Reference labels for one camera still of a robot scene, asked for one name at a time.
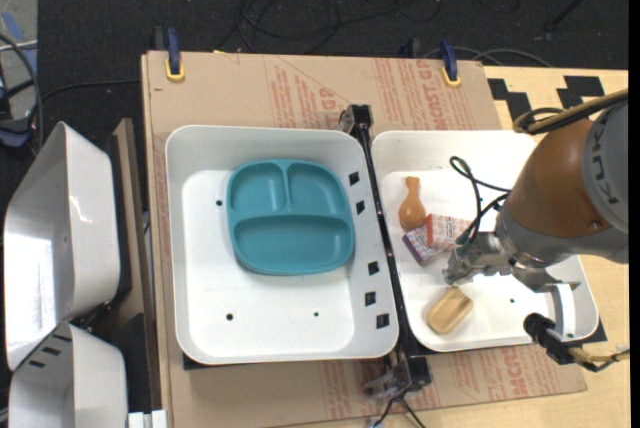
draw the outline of blue divided plate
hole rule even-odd
[[[346,263],[355,249],[344,188],[318,163],[245,163],[229,180],[227,217],[237,259],[258,273],[327,272]]]

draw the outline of tan oval object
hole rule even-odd
[[[447,288],[438,301],[427,311],[427,325],[436,334],[448,334],[473,309],[473,300],[458,286]]]

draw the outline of cardboard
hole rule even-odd
[[[362,389],[364,383],[381,375],[378,361],[185,369],[174,327],[166,139],[174,129],[188,124],[333,129],[349,104],[372,106],[376,134],[390,129],[508,129],[508,103],[494,102],[485,69],[475,62],[459,63],[462,84],[451,88],[444,84],[439,60],[183,53],[185,80],[172,83],[165,74],[165,58],[164,52],[147,53],[142,57],[142,75],[161,392],[170,426],[258,428],[319,423],[319,427],[361,428],[363,417],[375,417],[384,408],[365,397]],[[491,72],[505,71],[493,68]],[[521,71],[519,78],[539,85],[538,72]],[[624,82],[620,73],[611,76],[618,82],[613,88],[619,88]],[[555,71],[553,78],[557,82],[562,75]],[[514,88],[510,79],[503,82],[505,90]],[[596,286],[591,284],[594,296],[598,298],[599,286],[603,303],[613,304],[607,291],[612,287],[620,290],[618,282],[628,277],[628,268],[614,269],[616,265],[601,260],[587,265],[592,265],[597,276]],[[598,282],[601,270],[607,273],[604,282]],[[611,315],[605,320],[613,325],[611,333],[622,338],[616,342],[629,337],[624,325],[625,319],[628,323],[628,295],[622,298],[625,302],[626,318],[624,305],[616,312],[605,310]],[[596,426],[589,424],[592,420],[624,426],[630,412],[628,361],[612,366],[613,373],[607,370],[603,378],[598,375],[599,381],[585,377],[576,366],[556,365],[541,348],[530,345],[437,354],[429,356],[428,363],[433,384],[407,400],[417,410],[429,410],[420,416],[426,423],[435,419],[435,426],[516,422],[540,426],[548,425],[548,420],[565,426]],[[594,384],[593,393],[585,392],[586,378],[590,388]],[[566,393],[578,392],[578,396],[562,399],[567,398]],[[514,408],[496,406],[535,396],[544,396],[546,403],[518,401]],[[594,398],[611,396],[615,408],[600,402],[606,412],[589,412]],[[468,406],[442,408],[461,405]],[[385,427],[394,426],[406,426],[406,421],[401,416],[385,420]]]

